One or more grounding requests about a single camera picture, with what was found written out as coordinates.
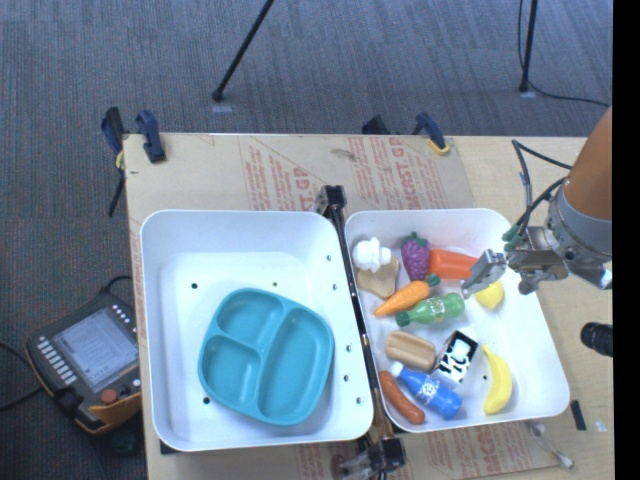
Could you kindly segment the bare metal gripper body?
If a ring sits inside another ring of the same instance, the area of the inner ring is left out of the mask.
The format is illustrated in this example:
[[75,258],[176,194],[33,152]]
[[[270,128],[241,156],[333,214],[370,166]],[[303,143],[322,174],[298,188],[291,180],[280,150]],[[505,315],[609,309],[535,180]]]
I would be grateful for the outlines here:
[[544,270],[553,272],[556,280],[573,276],[597,289],[610,289],[613,277],[606,264],[612,259],[612,222],[570,205],[551,205],[544,223],[528,227],[506,257],[519,274]]

